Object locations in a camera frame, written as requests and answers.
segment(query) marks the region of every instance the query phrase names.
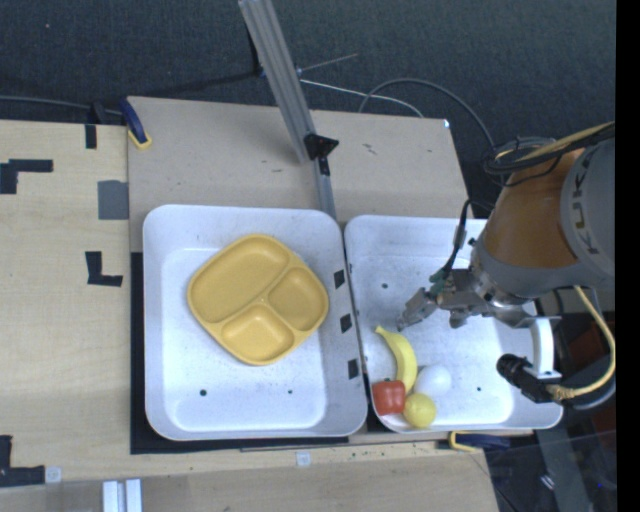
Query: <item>yellow ball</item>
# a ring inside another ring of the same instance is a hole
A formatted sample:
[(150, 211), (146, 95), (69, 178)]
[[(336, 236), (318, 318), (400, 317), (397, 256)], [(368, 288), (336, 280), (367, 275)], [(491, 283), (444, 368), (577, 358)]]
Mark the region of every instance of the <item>yellow ball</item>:
[(404, 417), (416, 428), (426, 428), (436, 418), (436, 404), (427, 395), (413, 393), (404, 404)]

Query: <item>white ball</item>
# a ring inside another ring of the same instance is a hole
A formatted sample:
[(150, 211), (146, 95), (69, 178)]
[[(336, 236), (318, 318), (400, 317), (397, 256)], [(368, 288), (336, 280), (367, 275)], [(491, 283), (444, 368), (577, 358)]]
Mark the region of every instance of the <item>white ball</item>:
[(434, 364), (425, 366), (413, 386), (416, 393), (423, 393), (430, 397), (442, 396), (451, 389), (451, 373), (444, 366)]

